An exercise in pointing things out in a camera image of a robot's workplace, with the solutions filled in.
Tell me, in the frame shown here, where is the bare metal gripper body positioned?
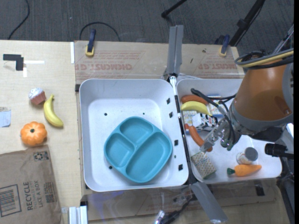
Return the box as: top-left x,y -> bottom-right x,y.
209,119 -> 242,147

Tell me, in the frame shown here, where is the orange sausage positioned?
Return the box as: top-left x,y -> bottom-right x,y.
181,94 -> 209,105
184,124 -> 213,153

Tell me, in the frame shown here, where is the beige patterned carton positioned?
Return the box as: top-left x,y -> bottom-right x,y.
191,151 -> 217,180

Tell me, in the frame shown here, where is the cow print carton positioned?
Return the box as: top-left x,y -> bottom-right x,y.
192,113 -> 220,130

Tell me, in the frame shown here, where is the white plastic tray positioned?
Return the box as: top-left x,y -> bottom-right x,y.
175,78 -> 283,184
78,78 -> 189,193

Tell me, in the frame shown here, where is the white and yellow small carton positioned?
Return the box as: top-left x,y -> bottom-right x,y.
182,110 -> 198,126

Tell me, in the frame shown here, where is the small can with grey lid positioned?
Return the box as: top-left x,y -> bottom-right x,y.
236,147 -> 259,165

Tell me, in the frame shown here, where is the yellow banana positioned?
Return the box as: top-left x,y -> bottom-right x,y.
43,94 -> 64,128
181,101 -> 213,117

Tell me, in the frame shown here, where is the orange carrot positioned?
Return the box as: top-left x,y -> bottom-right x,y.
226,164 -> 262,178

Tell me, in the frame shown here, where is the blue divided plate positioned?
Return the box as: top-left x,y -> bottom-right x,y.
103,116 -> 173,184

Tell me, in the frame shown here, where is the brown cardboard board red print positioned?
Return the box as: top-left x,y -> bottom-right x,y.
74,40 -> 285,221

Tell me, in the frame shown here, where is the orange pumpkin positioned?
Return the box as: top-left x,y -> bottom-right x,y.
20,121 -> 48,147

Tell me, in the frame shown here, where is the pink cupcake white frosting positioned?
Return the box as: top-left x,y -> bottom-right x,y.
28,87 -> 47,105

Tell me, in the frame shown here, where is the brown paper bag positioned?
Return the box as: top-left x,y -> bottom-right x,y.
0,145 -> 63,224

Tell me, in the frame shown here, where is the white paper packet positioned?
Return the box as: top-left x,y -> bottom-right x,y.
0,106 -> 12,128

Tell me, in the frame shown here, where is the black cylinder on white bracket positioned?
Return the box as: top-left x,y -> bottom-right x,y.
264,123 -> 294,160

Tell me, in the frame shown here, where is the black block with thin wires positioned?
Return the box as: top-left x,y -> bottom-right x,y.
163,71 -> 179,82

